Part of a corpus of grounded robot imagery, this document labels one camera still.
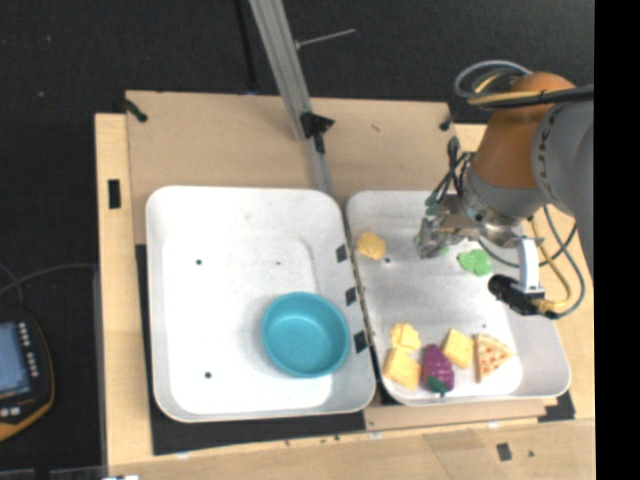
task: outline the toy pizza slice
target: toy pizza slice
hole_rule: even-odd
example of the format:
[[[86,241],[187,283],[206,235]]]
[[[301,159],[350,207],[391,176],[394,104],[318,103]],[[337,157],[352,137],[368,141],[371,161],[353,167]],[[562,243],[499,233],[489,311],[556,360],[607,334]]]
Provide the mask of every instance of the toy pizza slice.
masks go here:
[[[478,382],[482,382],[513,356],[513,351],[507,345],[487,334],[476,334],[474,347]]]

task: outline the white tray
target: white tray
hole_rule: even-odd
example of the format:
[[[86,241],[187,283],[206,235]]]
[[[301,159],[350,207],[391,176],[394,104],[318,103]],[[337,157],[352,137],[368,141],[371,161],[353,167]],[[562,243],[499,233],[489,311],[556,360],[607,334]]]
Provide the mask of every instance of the white tray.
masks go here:
[[[555,325],[544,317],[523,317],[511,311],[490,294],[490,276],[477,277],[460,267],[457,254],[477,249],[477,243],[464,241],[444,256],[420,259],[414,237],[428,195],[423,191],[367,191],[347,203],[353,240],[371,231],[387,244],[386,257],[380,261],[355,254],[380,366],[391,348],[391,327],[397,322],[412,324],[423,346],[441,345],[454,327],[468,335],[490,334],[516,354],[482,383],[475,381],[473,366],[464,370],[454,366],[455,388],[444,398],[423,387],[411,391],[383,378],[389,394],[410,406],[562,394],[569,386],[570,370]],[[500,255],[517,263],[515,252],[500,251]],[[494,260],[492,267],[495,273],[519,277],[517,270]],[[414,357],[421,360],[420,353]]]
[[[260,339],[267,306],[307,291],[364,317],[338,205],[314,190],[164,187],[147,202],[154,392],[171,418],[220,421],[355,412],[371,401],[368,349],[333,374],[293,378]]]

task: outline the purple toy vegetable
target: purple toy vegetable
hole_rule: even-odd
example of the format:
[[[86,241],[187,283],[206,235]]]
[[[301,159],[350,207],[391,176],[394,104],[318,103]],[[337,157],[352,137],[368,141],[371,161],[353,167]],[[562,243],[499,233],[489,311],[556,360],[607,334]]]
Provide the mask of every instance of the purple toy vegetable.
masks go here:
[[[427,345],[422,359],[422,385],[444,396],[453,389],[453,368],[438,345]]]

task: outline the multimeter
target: multimeter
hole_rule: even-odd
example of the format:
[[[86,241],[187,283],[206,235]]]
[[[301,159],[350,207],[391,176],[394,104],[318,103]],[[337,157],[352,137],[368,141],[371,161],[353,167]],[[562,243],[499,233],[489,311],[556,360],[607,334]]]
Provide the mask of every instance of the multimeter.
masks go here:
[[[54,398],[49,349],[28,312],[0,307],[0,441],[45,414]]]

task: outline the blue bowl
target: blue bowl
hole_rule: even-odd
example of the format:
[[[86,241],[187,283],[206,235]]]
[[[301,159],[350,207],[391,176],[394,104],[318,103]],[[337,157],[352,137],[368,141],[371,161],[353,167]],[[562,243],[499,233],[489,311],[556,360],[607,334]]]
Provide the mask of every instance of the blue bowl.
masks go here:
[[[320,377],[349,354],[349,326],[328,300],[294,292],[273,301],[262,318],[262,342],[271,361],[297,377]]]

